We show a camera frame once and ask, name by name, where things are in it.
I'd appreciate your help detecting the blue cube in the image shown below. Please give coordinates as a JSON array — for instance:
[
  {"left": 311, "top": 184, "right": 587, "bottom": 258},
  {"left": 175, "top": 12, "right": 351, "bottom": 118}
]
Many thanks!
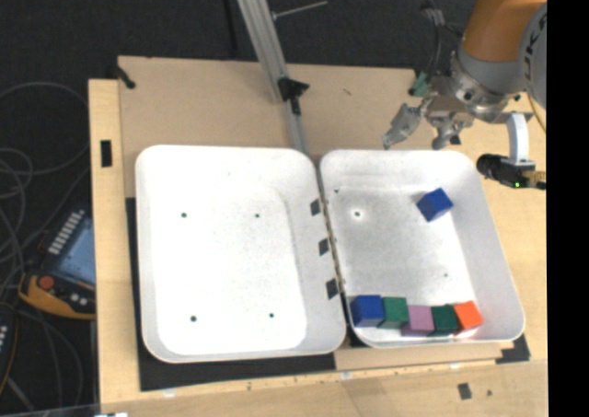
[
  {"left": 350, "top": 295, "right": 386, "bottom": 329},
  {"left": 416, "top": 187, "right": 455, "bottom": 223}
]

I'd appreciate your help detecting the black cylinder on white bracket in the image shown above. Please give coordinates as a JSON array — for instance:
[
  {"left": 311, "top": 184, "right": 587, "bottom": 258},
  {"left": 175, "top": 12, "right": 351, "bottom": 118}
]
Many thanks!
[{"left": 475, "top": 111, "right": 538, "bottom": 190}]

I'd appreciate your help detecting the green cube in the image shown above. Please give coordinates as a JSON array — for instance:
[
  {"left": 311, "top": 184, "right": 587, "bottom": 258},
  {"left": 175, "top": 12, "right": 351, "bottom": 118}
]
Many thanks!
[
  {"left": 430, "top": 304, "right": 460, "bottom": 337},
  {"left": 377, "top": 296, "right": 410, "bottom": 330}
]

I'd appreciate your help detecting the orange cube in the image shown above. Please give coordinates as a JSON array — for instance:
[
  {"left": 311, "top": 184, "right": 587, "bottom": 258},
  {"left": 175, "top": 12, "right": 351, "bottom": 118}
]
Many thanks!
[{"left": 453, "top": 299, "right": 485, "bottom": 331}]

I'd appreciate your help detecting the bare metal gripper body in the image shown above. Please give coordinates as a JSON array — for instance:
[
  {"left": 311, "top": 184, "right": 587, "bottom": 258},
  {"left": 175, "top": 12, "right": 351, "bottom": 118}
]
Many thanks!
[{"left": 421, "top": 68, "right": 513, "bottom": 132}]

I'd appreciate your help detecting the purple cube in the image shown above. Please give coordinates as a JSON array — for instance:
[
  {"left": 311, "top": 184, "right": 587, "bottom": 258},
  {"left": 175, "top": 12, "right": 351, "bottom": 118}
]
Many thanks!
[{"left": 400, "top": 305, "right": 436, "bottom": 338}]

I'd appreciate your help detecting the brown cardboard board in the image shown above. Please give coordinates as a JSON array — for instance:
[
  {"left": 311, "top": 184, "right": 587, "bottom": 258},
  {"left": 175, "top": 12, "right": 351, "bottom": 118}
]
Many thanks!
[{"left": 117, "top": 54, "right": 548, "bottom": 371}]

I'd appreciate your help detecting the white plastic tray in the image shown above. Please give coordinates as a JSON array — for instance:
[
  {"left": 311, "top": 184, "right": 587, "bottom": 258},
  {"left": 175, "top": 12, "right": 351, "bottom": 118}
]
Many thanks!
[
  {"left": 134, "top": 144, "right": 347, "bottom": 365},
  {"left": 318, "top": 148, "right": 526, "bottom": 350}
]

